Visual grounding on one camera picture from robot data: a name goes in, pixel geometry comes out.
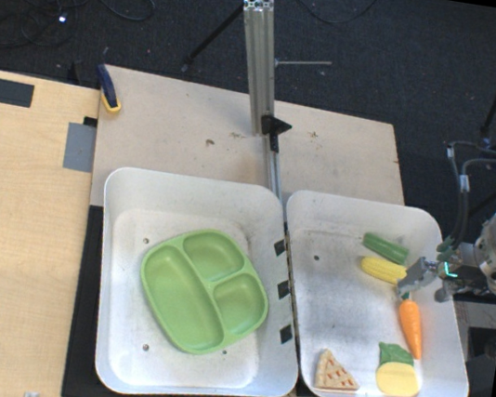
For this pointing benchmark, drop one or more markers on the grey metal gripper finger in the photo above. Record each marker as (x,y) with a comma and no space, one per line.
(427,279)
(415,270)

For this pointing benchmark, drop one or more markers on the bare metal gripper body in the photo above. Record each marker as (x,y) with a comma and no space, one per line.
(489,273)

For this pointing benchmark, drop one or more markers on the yellow corn cob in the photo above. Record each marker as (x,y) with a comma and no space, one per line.
(382,270)

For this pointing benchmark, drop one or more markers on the green celery stick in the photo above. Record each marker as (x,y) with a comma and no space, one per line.
(386,247)

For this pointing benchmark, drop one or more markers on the orange carrot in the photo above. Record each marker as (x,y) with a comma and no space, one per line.
(411,321)

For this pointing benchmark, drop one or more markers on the white plastic tray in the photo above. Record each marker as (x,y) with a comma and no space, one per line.
(210,200)
(343,303)

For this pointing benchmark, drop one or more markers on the yellow pineapple with green leaves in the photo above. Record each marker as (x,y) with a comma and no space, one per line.
(397,378)

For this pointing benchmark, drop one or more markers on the thin black and white rod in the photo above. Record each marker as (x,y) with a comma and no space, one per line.
(275,174)

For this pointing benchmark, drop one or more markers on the green divided plate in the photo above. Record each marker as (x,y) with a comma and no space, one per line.
(181,285)

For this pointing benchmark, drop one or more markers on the pale wood board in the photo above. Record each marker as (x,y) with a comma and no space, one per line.
(183,135)

